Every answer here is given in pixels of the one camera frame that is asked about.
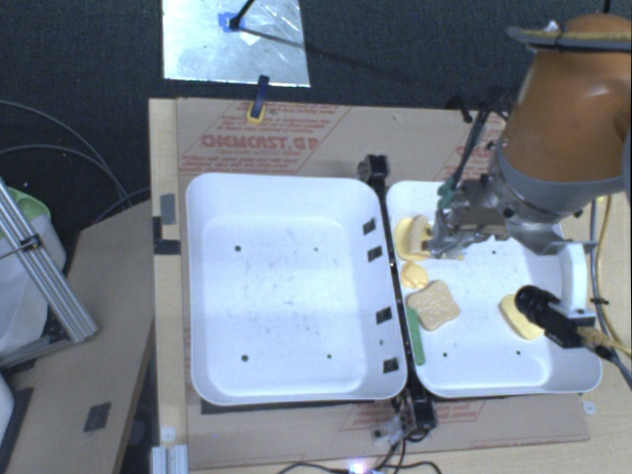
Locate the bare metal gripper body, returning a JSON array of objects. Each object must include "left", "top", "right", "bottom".
[{"left": 435, "top": 179, "right": 565, "bottom": 258}]

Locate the tan toy sausage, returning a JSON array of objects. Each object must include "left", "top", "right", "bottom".
[{"left": 409, "top": 214, "right": 433, "bottom": 257}]

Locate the black block with thin wires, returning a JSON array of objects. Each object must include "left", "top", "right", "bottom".
[
  {"left": 393, "top": 394, "right": 438, "bottom": 439},
  {"left": 356, "top": 154, "right": 392, "bottom": 185}
]

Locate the black cylinder on white bracket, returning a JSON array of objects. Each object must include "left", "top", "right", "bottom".
[{"left": 514, "top": 241, "right": 598, "bottom": 350}]

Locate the small yellow toy food piece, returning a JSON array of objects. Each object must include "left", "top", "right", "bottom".
[{"left": 400, "top": 261, "right": 431, "bottom": 290}]

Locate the large yellow toy food piece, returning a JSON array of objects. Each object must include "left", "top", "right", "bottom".
[{"left": 394, "top": 215, "right": 435, "bottom": 264}]

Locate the white plastic tray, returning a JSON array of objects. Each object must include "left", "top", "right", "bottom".
[
  {"left": 185, "top": 172, "right": 409, "bottom": 408},
  {"left": 385, "top": 180, "right": 604, "bottom": 400}
]

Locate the brown cardboard board red print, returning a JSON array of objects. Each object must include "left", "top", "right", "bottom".
[{"left": 175, "top": 97, "right": 592, "bottom": 471}]

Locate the green stick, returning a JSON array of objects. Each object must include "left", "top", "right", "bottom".
[{"left": 406, "top": 305, "right": 427, "bottom": 366}]

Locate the tan toy bread slice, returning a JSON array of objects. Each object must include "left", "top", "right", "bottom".
[{"left": 405, "top": 279, "right": 461, "bottom": 333}]

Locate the yellow oval toy food piece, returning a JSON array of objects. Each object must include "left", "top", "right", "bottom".
[{"left": 498, "top": 293, "right": 545, "bottom": 342}]

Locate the thin black rod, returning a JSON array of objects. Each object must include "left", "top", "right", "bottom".
[{"left": 370, "top": 175, "right": 432, "bottom": 414}]

